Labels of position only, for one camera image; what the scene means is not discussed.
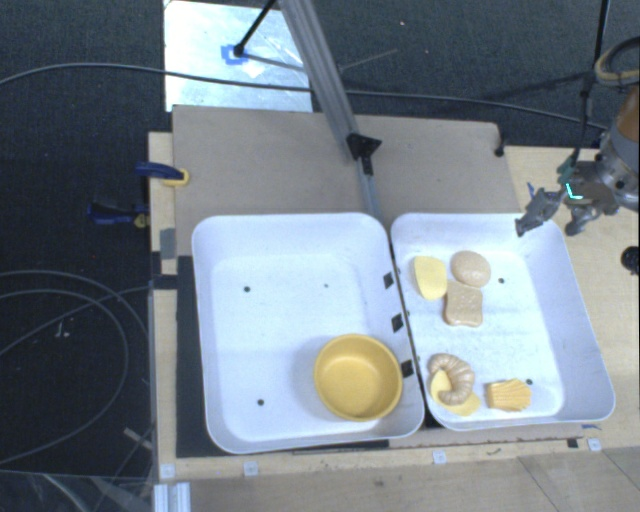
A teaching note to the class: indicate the yellow oval potato chip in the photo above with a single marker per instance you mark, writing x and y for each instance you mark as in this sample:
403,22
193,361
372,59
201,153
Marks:
430,277

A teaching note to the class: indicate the black cylinder on white bracket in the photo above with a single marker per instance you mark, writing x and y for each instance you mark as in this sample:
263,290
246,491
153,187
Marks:
632,260

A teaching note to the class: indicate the yellow ridged potato chip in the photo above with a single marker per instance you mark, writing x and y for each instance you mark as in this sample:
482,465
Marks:
509,396

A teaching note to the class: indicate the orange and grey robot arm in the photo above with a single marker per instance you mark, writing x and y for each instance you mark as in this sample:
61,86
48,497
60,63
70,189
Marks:
629,125

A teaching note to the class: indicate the brown cardboard board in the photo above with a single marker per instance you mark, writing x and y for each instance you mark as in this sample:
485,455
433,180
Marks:
280,165

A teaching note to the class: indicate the yellow flat potato chip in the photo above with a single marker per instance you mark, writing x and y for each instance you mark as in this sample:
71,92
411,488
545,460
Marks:
467,406

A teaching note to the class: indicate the white plastic tray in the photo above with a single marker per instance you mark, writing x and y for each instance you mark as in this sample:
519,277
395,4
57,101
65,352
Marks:
530,325
280,325

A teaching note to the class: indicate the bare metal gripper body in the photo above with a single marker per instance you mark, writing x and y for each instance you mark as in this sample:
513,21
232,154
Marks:
602,187

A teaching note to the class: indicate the beige round bread roll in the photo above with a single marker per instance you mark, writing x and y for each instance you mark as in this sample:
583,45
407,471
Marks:
471,267

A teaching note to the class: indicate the beige croissant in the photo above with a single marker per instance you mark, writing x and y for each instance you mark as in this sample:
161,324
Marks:
457,380

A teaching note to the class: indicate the yellow bowl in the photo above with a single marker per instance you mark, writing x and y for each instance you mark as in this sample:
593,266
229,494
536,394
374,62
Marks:
357,377

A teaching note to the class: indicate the beige bread slice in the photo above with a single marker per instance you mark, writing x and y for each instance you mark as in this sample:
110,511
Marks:
464,305

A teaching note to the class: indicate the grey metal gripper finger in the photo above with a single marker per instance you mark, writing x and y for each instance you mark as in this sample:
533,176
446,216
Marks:
536,212
580,220

